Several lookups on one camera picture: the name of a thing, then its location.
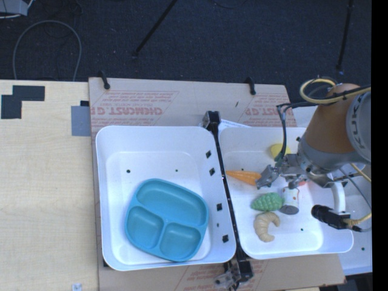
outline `black carpet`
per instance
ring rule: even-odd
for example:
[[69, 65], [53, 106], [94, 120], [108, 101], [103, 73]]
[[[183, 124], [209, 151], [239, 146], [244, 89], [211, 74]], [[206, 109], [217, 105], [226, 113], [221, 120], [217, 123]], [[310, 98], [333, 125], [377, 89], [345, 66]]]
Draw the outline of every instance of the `black carpet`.
[[35, 0], [27, 16], [2, 12], [0, 79], [249, 76], [285, 85], [291, 102], [319, 76], [371, 85], [372, 0], [177, 0], [139, 49], [172, 1]]

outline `wooden table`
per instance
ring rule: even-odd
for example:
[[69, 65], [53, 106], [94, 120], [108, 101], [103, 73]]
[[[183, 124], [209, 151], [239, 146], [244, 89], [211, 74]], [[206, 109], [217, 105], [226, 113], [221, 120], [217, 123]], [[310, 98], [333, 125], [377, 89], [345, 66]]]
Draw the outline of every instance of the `wooden table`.
[[[92, 140], [73, 136], [70, 119], [89, 84], [2, 80], [0, 94], [13, 85], [43, 85], [45, 100], [23, 101], [21, 119], [0, 119], [0, 289], [99, 290]], [[313, 274], [340, 283], [337, 255], [320, 260]]]

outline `divided plate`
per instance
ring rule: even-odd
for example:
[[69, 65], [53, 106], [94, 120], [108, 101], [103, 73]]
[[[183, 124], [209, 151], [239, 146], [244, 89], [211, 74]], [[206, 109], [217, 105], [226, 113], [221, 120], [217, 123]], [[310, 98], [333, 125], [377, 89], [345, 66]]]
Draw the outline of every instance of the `divided plate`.
[[209, 220], [206, 202], [185, 187], [160, 179], [141, 183], [124, 230], [137, 248], [171, 261], [187, 261], [202, 244]]

